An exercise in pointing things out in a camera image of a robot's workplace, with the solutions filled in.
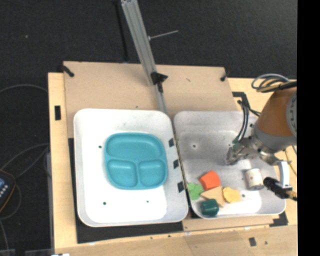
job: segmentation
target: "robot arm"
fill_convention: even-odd
[[[288,162],[280,160],[275,153],[289,146],[297,145],[297,82],[285,81],[280,85],[259,87],[259,92],[273,92],[264,106],[256,123],[251,127],[251,135],[239,135],[229,148],[226,163],[234,165],[239,160],[259,157],[266,163],[278,166],[280,181],[267,177],[264,185],[276,196],[298,200],[297,194],[289,185]],[[243,113],[249,115],[248,106],[242,104]]]

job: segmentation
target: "green block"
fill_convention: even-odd
[[[191,200],[198,200],[200,194],[204,191],[204,187],[201,184],[188,183],[188,190]]]
[[[209,199],[201,203],[200,209],[203,215],[214,217],[219,212],[219,205],[216,199]]]

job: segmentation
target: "white tray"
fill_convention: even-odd
[[[225,203],[220,207],[217,218],[253,215],[276,215],[286,208],[286,201],[278,198],[266,188],[250,191],[245,171],[252,168],[261,170],[262,178],[277,179],[273,166],[260,158],[240,160],[235,165],[226,165],[225,159],[232,140],[238,135],[243,122],[240,111],[185,111],[174,117],[174,128],[186,183],[200,184],[199,178],[214,170],[223,187],[237,189],[241,201]],[[249,116],[249,124],[256,117]],[[248,127],[246,136],[250,135]],[[205,199],[191,200],[191,207],[201,218],[212,219],[201,213],[200,205]]]
[[[82,109],[74,117],[74,153],[78,215],[91,227],[179,222],[189,210],[170,118],[154,110]],[[168,177],[157,188],[126,190],[113,186],[104,166],[103,146],[115,133],[139,132],[161,140]]]

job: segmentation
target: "blue plate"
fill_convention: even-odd
[[[165,148],[156,136],[147,133],[111,135],[105,142],[104,163],[108,179],[120,189],[154,189],[168,177]]]

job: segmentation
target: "dark background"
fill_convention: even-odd
[[[277,73],[297,78],[298,0],[140,0],[156,64],[225,67],[229,77]],[[121,6],[121,38],[111,0],[0,0],[0,90],[48,88],[63,61],[138,63]],[[33,145],[49,142],[48,95],[21,87],[0,93],[0,167]],[[44,150],[29,151],[5,171],[18,175]],[[47,174],[42,159],[18,181],[22,202],[3,220],[17,255],[50,248]],[[17,191],[0,213],[10,214]],[[0,232],[0,250],[5,240]]]

